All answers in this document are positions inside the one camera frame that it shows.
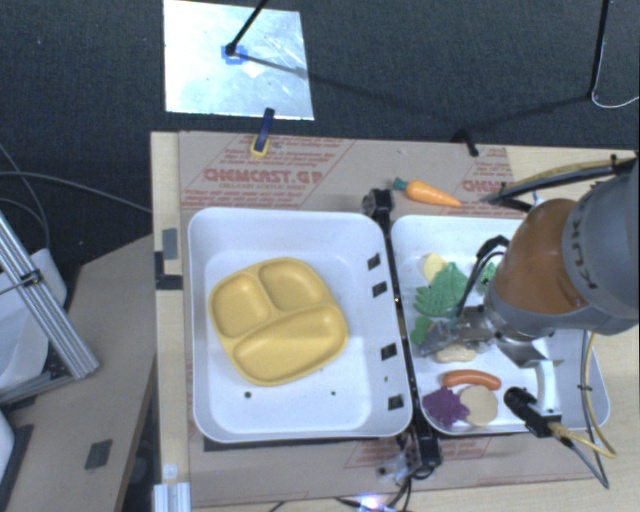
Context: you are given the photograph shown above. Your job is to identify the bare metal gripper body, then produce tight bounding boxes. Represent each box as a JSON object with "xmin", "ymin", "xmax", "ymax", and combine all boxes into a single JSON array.
[{"xmin": 451, "ymin": 305, "xmax": 507, "ymax": 352}]

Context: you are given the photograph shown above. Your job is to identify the small dark green leaf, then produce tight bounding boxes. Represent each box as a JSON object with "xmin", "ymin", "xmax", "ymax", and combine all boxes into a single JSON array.
[{"xmin": 409, "ymin": 315, "xmax": 434, "ymax": 346}]

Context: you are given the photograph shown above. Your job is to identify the beige toy bread piece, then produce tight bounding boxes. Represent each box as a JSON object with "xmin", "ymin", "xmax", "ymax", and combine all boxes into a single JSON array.
[{"xmin": 434, "ymin": 344, "xmax": 478, "ymax": 365}]

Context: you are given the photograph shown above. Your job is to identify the large green lettuce leaf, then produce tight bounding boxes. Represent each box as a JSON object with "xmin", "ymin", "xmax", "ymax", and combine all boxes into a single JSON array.
[{"xmin": 413, "ymin": 261, "xmax": 477, "ymax": 319}]

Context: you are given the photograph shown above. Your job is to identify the thin black rod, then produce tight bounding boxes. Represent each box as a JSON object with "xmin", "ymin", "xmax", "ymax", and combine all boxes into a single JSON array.
[{"xmin": 373, "ymin": 202, "xmax": 435, "ymax": 454}]

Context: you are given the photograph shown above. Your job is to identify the orange-red sausage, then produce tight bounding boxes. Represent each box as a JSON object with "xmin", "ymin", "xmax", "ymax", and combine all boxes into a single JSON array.
[{"xmin": 441, "ymin": 369, "xmax": 503, "ymax": 392}]

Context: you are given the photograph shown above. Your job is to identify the purple grapes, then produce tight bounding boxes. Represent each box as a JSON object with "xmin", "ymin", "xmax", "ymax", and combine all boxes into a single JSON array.
[{"xmin": 421, "ymin": 385, "xmax": 472, "ymax": 429}]

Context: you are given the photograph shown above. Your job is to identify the pale yellow toy slice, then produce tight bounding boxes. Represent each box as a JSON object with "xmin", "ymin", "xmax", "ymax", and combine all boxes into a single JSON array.
[{"xmin": 418, "ymin": 252, "xmax": 449, "ymax": 283}]

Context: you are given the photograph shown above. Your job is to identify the round beige biscuit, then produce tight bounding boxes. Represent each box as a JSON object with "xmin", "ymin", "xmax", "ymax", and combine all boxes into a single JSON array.
[{"xmin": 457, "ymin": 384, "xmax": 500, "ymax": 428}]

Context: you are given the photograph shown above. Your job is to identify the white plastic tray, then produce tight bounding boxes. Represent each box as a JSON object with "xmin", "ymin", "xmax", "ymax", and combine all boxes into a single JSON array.
[
  {"xmin": 389, "ymin": 214, "xmax": 612, "ymax": 435},
  {"xmin": 187, "ymin": 206, "xmax": 415, "ymax": 444}
]

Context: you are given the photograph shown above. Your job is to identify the orange carrot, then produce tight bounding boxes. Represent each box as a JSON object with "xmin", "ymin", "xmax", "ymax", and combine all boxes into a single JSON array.
[{"xmin": 391, "ymin": 176, "xmax": 463, "ymax": 209}]

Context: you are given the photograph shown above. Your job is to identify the yellow divided plate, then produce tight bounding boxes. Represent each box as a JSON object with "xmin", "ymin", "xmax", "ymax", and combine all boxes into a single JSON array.
[{"xmin": 207, "ymin": 256, "xmax": 350, "ymax": 387}]

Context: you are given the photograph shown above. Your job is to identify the brown cardboard board red print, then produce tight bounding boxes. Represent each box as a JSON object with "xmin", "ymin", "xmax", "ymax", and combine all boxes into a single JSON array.
[{"xmin": 177, "ymin": 130, "xmax": 604, "ymax": 507}]

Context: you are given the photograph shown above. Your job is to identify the black cylinder on white bracket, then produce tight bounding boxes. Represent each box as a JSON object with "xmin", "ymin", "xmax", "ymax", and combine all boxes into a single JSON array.
[{"xmin": 502, "ymin": 339, "xmax": 564, "ymax": 439}]

